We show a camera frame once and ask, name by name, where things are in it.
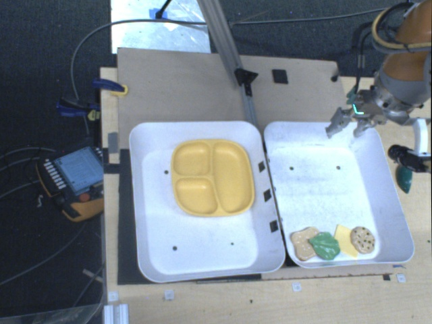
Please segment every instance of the yellow plate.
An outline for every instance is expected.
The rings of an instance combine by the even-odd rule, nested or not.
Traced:
[[[175,200],[191,215],[237,215],[254,202],[248,154],[229,140],[181,143],[171,158],[171,178]]]

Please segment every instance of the white tray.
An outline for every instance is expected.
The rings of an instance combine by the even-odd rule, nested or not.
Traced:
[[[287,249],[301,267],[401,263],[414,244],[374,129],[353,137],[355,123],[328,139],[328,123],[273,122],[264,139]],[[375,235],[375,250],[358,258],[340,253],[333,261],[300,261],[290,235],[315,226],[335,232],[336,225],[365,226]]]
[[[174,198],[170,170],[177,145],[195,139],[227,139],[248,153],[255,201],[245,213],[197,217]],[[154,282],[265,273],[285,259],[274,199],[259,131],[244,121],[145,123],[130,134],[130,157],[138,266]]]

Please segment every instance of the wooden table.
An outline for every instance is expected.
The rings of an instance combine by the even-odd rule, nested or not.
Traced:
[[[116,80],[117,69],[103,68]],[[348,92],[353,78],[340,78]],[[362,80],[368,88],[371,78]],[[102,90],[103,146],[108,133],[118,131],[118,98]],[[430,117],[430,101],[417,116]],[[411,130],[393,123],[377,128],[387,150],[398,143],[412,147]],[[109,155],[118,163],[118,154]],[[396,166],[389,162],[392,173]],[[117,285],[117,225],[119,176],[105,174],[105,245],[107,291],[118,292],[116,303],[129,305],[131,323],[430,323],[432,318],[431,176],[414,174],[410,194],[398,189],[415,244],[411,261],[382,275],[261,280],[234,283],[180,282]],[[293,283],[301,291],[295,292]],[[173,300],[164,291],[173,290]]]

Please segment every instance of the red button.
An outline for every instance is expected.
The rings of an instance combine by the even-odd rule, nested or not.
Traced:
[[[88,202],[90,200],[90,195],[87,192],[85,192],[85,193],[80,194],[78,199],[80,200],[81,203],[85,203],[85,202]]]

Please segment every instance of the green light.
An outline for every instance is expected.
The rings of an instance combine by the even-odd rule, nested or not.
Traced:
[[[356,107],[356,105],[355,105],[354,103],[352,104],[352,108],[353,108],[355,114],[358,114],[358,115],[363,115],[363,114],[365,114],[365,113],[362,112],[362,111],[358,111],[358,110],[357,110],[357,107]]]

